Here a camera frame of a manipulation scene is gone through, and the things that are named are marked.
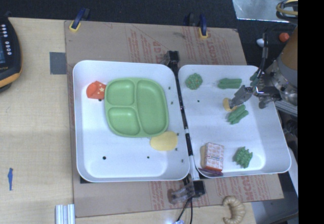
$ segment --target small box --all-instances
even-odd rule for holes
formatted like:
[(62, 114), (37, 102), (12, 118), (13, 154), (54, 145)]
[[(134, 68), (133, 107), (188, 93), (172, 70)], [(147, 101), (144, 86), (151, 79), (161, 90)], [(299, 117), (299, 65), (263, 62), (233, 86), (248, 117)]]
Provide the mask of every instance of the small box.
[(223, 170), (224, 146), (208, 142), (205, 149), (205, 169)]

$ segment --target cardboard sheet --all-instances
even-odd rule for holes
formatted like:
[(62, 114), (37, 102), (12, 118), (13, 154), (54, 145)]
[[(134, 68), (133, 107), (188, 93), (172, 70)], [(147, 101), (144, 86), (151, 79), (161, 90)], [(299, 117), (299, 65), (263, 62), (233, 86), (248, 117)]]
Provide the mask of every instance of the cardboard sheet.
[[(66, 21), (65, 41), (72, 147), (73, 192), (76, 217), (182, 208), (171, 204), (168, 191), (183, 187), (182, 181), (89, 183), (76, 168), (72, 70), (82, 60), (160, 63), (167, 51), (178, 51), (179, 66), (246, 65), (235, 29), (208, 28), (201, 39), (197, 27), (82, 21), (71, 32)], [(204, 179), (206, 194), (193, 206), (222, 204), (227, 195), (242, 202), (283, 198), (277, 174)]]

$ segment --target divided plate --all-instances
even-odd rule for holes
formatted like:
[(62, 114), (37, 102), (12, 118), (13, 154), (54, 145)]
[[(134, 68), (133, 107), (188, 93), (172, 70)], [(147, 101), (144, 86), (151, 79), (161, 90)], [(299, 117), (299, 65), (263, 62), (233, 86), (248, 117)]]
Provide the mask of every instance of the divided plate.
[(105, 109), (110, 129), (119, 136), (158, 136), (169, 125), (164, 90), (147, 78), (119, 78), (109, 82)]

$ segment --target yellow cable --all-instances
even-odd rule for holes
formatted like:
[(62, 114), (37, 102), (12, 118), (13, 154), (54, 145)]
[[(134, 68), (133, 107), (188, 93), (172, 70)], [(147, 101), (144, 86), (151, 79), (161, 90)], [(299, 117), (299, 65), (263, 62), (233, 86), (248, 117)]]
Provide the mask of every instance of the yellow cable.
[(298, 16), (298, 12), (297, 11), (288, 11), (288, 10), (284, 10), (280, 7), (280, 4), (279, 3), (277, 6), (276, 6), (276, 10), (283, 13), (283, 14), (287, 14), (287, 15), (293, 15), (293, 16)]
[(290, 3), (290, 2), (298, 2), (298, 0), (288, 0), (285, 2), (285, 4)]

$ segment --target metal bracket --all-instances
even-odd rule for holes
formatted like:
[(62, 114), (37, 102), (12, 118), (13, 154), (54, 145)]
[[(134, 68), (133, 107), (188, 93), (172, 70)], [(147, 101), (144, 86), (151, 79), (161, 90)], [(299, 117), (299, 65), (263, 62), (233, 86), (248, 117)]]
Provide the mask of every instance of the metal bracket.
[(75, 224), (74, 204), (55, 206), (55, 224)]
[(176, 79), (176, 85), (177, 85), (177, 92), (178, 92), (178, 98), (179, 98), (179, 104), (180, 104), (180, 111), (182, 115), (182, 121), (183, 121), (183, 126), (186, 132), (186, 142), (187, 142), (187, 149), (188, 149), (188, 156), (190, 160), (190, 177), (195, 181), (199, 180), (199, 172), (196, 169), (195, 163), (194, 163), (194, 158), (193, 158), (193, 151), (192, 151), (192, 146), (191, 146), (191, 138), (188, 130), (188, 123), (186, 119), (186, 114), (184, 111), (184, 106), (183, 106), (183, 101), (182, 101), (182, 95), (181, 95), (181, 88), (180, 88), (180, 82), (178, 78), (178, 62), (180, 61), (179, 59), (179, 52), (178, 51), (168, 51), (165, 55), (163, 60), (161, 61), (161, 64), (164, 64), (168, 66), (174, 73), (175, 79)]
[(183, 182), (185, 184), (183, 188), (169, 191), (168, 198), (170, 203), (185, 202), (189, 198), (198, 198), (206, 193), (203, 181), (193, 181), (191, 176), (188, 175)]

